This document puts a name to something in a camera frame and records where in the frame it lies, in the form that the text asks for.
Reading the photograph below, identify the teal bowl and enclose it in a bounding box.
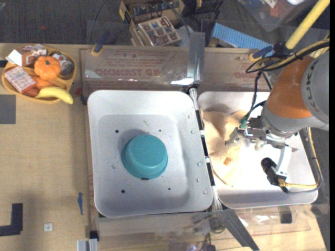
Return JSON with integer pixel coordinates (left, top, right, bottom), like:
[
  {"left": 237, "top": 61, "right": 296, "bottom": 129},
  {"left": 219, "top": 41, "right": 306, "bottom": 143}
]
[{"left": 120, "top": 134, "right": 169, "bottom": 181}]

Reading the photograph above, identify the black cylinder on white bracket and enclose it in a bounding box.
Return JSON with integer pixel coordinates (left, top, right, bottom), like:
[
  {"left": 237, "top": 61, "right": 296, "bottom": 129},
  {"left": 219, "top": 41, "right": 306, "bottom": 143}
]
[{"left": 260, "top": 145, "right": 293, "bottom": 187}]

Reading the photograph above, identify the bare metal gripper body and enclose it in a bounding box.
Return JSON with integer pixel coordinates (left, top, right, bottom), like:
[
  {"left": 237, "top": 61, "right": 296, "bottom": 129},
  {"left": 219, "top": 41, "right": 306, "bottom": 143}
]
[{"left": 243, "top": 116, "right": 299, "bottom": 148}]

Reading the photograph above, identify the white plastic tray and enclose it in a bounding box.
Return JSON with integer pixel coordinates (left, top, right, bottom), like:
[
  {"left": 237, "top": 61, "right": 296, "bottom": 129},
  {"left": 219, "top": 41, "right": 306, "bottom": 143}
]
[
  {"left": 86, "top": 89, "right": 214, "bottom": 218},
  {"left": 197, "top": 90, "right": 319, "bottom": 210}
]

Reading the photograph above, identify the beige cloth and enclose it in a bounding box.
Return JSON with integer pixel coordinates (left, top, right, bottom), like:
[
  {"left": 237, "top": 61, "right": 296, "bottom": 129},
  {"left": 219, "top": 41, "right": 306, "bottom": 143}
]
[{"left": 200, "top": 109, "right": 252, "bottom": 187}]

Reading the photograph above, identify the red and white can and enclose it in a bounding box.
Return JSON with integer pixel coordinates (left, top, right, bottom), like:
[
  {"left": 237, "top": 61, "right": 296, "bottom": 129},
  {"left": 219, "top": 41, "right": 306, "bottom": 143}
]
[{"left": 50, "top": 51, "right": 75, "bottom": 76}]

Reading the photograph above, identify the thin black and white rod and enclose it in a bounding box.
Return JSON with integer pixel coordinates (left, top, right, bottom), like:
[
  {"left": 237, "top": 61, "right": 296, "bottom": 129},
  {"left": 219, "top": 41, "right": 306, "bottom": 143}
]
[{"left": 188, "top": 87, "right": 224, "bottom": 212}]

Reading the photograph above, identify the orange toy pumpkin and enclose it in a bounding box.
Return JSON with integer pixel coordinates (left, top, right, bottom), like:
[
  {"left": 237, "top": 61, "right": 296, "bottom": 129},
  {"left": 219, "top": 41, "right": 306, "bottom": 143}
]
[{"left": 33, "top": 55, "right": 62, "bottom": 81}]

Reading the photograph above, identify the orange carrot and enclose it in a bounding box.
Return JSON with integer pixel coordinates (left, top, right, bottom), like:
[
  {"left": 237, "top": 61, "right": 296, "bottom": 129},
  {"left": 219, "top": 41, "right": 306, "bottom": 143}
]
[{"left": 21, "top": 75, "right": 54, "bottom": 97}]

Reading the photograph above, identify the brown cardboard board red print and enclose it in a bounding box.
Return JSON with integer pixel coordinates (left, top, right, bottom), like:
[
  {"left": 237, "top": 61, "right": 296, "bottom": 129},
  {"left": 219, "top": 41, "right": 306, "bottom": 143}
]
[{"left": 79, "top": 47, "right": 326, "bottom": 245}]

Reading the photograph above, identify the orange divided plate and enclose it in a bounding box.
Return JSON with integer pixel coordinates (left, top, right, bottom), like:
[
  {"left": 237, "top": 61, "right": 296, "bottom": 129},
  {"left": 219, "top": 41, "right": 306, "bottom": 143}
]
[{"left": 1, "top": 44, "right": 77, "bottom": 105}]

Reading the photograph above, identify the red and white flat carton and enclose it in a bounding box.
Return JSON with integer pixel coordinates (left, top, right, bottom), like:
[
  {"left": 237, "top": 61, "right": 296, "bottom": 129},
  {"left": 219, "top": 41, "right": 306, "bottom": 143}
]
[{"left": 3, "top": 66, "right": 37, "bottom": 94}]

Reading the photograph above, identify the white and brown carton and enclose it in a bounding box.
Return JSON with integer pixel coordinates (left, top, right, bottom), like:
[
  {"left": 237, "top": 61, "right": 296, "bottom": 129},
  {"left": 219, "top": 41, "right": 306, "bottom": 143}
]
[{"left": 5, "top": 44, "right": 48, "bottom": 67}]

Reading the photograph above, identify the yellow banana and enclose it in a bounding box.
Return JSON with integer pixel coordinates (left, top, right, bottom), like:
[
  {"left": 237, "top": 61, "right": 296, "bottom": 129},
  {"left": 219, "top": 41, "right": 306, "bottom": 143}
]
[{"left": 35, "top": 86, "right": 74, "bottom": 105}]

